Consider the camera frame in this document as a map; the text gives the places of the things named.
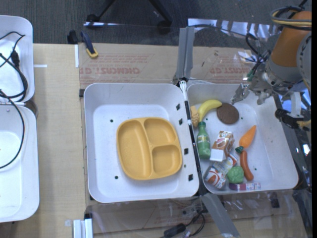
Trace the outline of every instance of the cookie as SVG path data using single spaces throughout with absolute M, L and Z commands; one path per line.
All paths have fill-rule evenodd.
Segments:
M 233 124 L 239 119 L 239 111 L 229 103 L 222 103 L 217 108 L 217 117 L 225 124 Z

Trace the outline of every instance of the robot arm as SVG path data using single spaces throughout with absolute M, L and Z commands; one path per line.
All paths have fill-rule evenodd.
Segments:
M 288 11 L 294 12 L 290 19 L 279 19 Z M 258 105 L 273 94 L 279 94 L 291 99 L 292 110 L 277 110 L 275 116 L 291 128 L 303 127 L 306 124 L 301 115 L 300 91 L 306 87 L 311 94 L 312 13 L 290 6 L 274 10 L 271 18 L 284 28 L 265 66 L 253 71 L 248 80 L 250 84 L 240 84 L 231 103 L 245 99 L 250 90 L 259 97 Z

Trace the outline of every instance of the green bottle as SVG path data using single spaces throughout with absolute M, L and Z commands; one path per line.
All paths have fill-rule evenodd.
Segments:
M 211 151 L 209 135 L 205 130 L 206 123 L 204 121 L 201 121 L 198 123 L 198 127 L 199 132 L 197 135 L 197 148 L 199 157 L 202 159 L 209 159 Z

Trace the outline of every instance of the cardboard box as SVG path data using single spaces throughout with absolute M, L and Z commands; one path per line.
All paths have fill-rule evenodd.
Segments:
M 222 162 L 225 160 L 232 149 L 234 143 L 233 133 L 231 131 L 221 130 L 216 141 L 211 147 L 211 161 Z

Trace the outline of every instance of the chair leg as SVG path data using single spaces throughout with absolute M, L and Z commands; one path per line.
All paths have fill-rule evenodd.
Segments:
M 87 16 L 86 21 L 96 22 L 99 21 L 102 15 L 108 10 L 108 8 L 114 3 L 115 0 L 105 0 L 103 5 L 99 8 L 96 14 L 90 14 Z
M 166 11 L 164 6 L 161 4 L 159 0 L 149 0 L 150 3 L 155 7 L 156 10 L 160 13 L 160 15 L 165 19 L 164 25 L 171 26 L 172 24 L 172 17 Z

